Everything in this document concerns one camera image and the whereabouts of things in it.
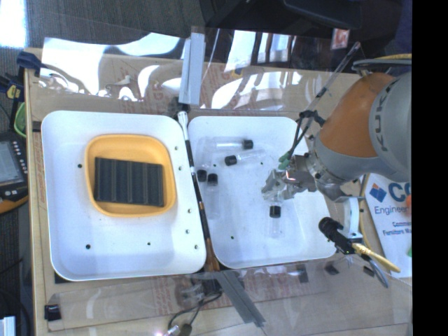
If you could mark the black ribbed rack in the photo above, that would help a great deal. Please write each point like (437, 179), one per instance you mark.
(129, 182)

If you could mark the clear plastic bottle black cap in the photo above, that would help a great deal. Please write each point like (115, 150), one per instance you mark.
(275, 211)
(212, 179)
(231, 160)
(201, 175)
(248, 144)

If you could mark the black cylinder on white bracket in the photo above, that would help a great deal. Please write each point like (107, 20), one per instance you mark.
(336, 231)

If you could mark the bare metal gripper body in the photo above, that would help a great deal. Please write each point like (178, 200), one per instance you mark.
(301, 173)

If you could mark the brown cardboard board red print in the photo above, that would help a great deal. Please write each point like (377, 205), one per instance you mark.
(147, 303)

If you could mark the yellow plastic bowl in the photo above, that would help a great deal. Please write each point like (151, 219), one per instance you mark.
(131, 145)

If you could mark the thin black and white rod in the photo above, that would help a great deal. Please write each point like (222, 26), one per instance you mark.
(196, 187)

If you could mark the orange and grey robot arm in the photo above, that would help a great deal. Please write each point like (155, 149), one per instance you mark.
(353, 128)

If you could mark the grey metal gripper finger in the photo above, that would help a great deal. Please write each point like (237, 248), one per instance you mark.
(270, 184)
(287, 192)

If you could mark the white plastic tray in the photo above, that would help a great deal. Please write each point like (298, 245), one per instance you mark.
(245, 236)
(115, 247)

